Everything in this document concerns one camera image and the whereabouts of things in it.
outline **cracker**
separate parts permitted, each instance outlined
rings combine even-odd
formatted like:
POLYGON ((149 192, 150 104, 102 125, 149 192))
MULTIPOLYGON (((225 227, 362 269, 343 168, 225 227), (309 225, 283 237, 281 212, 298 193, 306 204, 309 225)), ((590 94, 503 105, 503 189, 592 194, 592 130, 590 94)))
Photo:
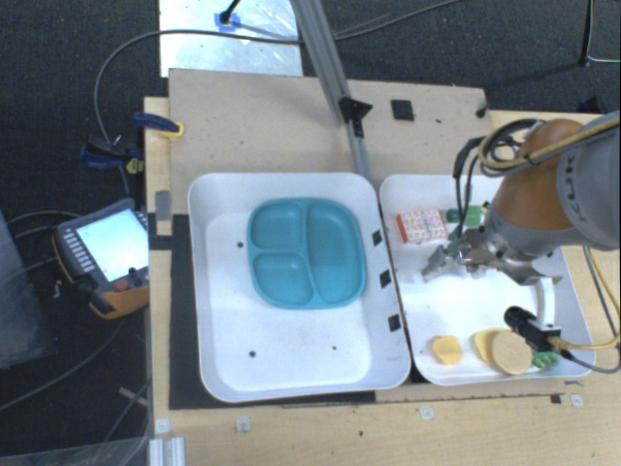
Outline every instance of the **cracker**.
POLYGON ((434 339, 432 347, 438 359, 451 366, 457 364, 464 356, 457 338, 453 335, 437 337, 434 339))
POLYGON ((492 342, 496 335, 502 331, 508 331, 506 328, 487 328, 474 334, 474 346, 478 350, 478 354, 487 364, 494 364, 494 356, 492 355, 492 342))
POLYGON ((512 331, 498 333, 492 341, 492 357, 505 373, 525 373, 533 363, 533 352, 526 341, 512 331))

